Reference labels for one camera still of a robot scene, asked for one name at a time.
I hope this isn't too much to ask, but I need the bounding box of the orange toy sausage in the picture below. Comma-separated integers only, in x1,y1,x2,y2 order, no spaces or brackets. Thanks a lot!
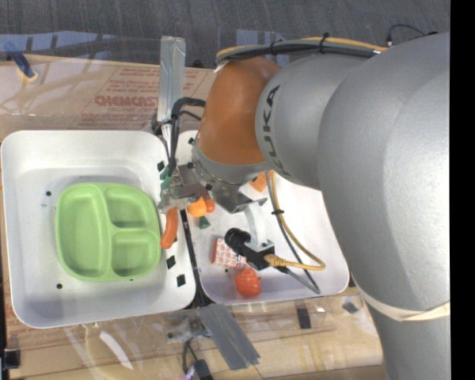
159,207,180,250

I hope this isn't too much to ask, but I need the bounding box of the orange and white packet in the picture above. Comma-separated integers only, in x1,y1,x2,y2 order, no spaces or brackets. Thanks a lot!
211,237,249,270

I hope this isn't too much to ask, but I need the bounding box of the small orange toy food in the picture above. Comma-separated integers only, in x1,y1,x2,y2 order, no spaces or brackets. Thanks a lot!
248,171,269,193

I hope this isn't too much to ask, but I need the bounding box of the green divided plate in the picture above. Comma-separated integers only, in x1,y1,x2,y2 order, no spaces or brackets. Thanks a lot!
55,182,162,283

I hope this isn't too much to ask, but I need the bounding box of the white plastic tray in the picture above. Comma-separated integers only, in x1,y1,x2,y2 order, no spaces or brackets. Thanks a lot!
173,129,351,306
0,129,197,329

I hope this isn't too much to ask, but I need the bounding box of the brown cardboard board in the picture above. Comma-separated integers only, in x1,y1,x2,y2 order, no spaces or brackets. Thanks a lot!
0,53,385,380

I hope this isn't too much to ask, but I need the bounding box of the black cylinder on white bracket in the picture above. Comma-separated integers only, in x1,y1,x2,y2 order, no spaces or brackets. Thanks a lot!
223,190,276,271

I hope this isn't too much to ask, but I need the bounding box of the orange toy carrot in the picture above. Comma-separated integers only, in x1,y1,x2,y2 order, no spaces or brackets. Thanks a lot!
187,196,216,230

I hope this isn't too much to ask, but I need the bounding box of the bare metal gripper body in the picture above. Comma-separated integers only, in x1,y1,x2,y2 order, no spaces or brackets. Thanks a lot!
166,161,217,206

